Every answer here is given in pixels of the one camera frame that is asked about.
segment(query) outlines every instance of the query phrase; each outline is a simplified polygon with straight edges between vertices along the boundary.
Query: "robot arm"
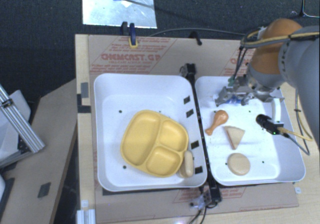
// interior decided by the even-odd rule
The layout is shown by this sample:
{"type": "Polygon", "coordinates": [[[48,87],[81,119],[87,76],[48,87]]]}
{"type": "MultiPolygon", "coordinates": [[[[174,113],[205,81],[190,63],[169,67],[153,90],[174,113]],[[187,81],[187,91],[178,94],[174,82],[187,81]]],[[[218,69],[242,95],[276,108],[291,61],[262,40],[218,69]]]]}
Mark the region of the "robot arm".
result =
{"type": "Polygon", "coordinates": [[[283,37],[286,38],[285,43],[276,41],[257,47],[246,75],[231,78],[229,86],[224,87],[215,100],[216,105],[234,96],[241,100],[242,105],[253,98],[271,102],[273,97],[270,93],[288,82],[298,91],[301,106],[319,147],[319,27],[301,28],[292,20],[278,19],[267,27],[262,39],[279,36],[286,36],[283,37]]]}

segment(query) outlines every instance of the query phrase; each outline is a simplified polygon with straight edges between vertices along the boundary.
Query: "yellow clip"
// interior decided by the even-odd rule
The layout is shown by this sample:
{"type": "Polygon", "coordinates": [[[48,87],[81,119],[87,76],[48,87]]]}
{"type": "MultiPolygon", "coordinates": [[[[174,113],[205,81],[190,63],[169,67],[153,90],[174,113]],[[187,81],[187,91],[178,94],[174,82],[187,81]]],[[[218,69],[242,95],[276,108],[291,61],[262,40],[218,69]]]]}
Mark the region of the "yellow clip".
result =
{"type": "Polygon", "coordinates": [[[138,47],[138,41],[137,39],[135,39],[135,45],[132,45],[132,42],[131,42],[131,37],[129,36],[129,46],[130,48],[137,48],[138,47]]]}

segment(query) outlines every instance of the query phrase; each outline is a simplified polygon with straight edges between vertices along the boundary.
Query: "round wooden disc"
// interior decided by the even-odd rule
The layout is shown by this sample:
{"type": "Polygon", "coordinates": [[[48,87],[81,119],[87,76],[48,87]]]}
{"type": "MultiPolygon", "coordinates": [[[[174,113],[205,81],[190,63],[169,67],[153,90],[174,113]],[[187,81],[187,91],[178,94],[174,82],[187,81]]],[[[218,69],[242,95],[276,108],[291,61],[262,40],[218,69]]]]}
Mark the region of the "round wooden disc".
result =
{"type": "Polygon", "coordinates": [[[249,159],[240,153],[233,153],[228,157],[227,165],[235,175],[245,175],[250,170],[249,159]]]}

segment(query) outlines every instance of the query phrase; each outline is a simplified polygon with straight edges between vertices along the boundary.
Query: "wooden triangle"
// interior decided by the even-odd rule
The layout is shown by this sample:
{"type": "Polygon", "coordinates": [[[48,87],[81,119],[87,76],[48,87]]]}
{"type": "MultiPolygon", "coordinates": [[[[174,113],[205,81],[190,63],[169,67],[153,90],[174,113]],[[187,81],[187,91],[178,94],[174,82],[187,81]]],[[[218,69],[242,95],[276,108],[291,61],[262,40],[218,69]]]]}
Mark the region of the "wooden triangle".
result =
{"type": "Polygon", "coordinates": [[[229,142],[231,144],[232,149],[237,149],[242,137],[245,134],[245,131],[234,126],[225,126],[224,129],[228,134],[229,142]]]}

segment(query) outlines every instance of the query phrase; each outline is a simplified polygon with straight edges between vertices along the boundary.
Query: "yellow divided plate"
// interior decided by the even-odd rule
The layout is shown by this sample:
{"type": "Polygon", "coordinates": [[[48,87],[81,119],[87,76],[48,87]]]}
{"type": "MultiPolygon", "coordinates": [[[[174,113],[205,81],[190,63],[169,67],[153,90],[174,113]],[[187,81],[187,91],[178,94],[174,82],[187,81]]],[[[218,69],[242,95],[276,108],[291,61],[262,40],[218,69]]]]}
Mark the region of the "yellow divided plate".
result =
{"type": "Polygon", "coordinates": [[[143,110],[131,119],[120,150],[130,165],[154,176],[169,177],[179,170],[188,143],[188,133],[181,124],[143,110]]]}

